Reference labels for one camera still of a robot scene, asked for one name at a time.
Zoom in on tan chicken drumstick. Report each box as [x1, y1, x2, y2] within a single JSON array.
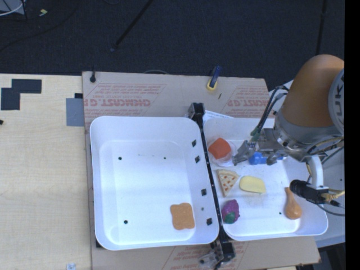
[[283, 186, 303, 221]]

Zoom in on pizza slice toy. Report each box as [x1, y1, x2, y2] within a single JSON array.
[[216, 169, 240, 198]]

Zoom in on orange biscuit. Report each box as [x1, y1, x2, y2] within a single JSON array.
[[169, 202, 196, 231]]

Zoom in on white plastic tray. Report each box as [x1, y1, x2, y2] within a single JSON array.
[[202, 116, 329, 242], [89, 115, 221, 251]]

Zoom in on blue toy piece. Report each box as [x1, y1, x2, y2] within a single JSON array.
[[248, 151, 284, 166]]

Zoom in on pale yellow cheese slice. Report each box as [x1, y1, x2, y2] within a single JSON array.
[[238, 175, 267, 195]]

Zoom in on clear plastic cup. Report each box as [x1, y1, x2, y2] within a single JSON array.
[[210, 137, 238, 168]]

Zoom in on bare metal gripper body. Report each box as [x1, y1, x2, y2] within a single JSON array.
[[247, 128, 311, 163]]

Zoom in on white paper sheet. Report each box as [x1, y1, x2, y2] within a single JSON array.
[[202, 110, 235, 121]]

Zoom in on brown cardboard board red print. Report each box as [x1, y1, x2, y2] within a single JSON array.
[[82, 71, 322, 270]]

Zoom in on black block with thin wires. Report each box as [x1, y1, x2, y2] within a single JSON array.
[[199, 240, 236, 270], [187, 102, 205, 120]]

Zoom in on black cylinder on white bracket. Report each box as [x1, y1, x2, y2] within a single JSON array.
[[289, 154, 330, 205]]

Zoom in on orange cube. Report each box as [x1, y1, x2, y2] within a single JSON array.
[[208, 137, 232, 160]]

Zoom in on purple grapes with green leaf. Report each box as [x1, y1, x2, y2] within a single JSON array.
[[220, 199, 241, 225]]

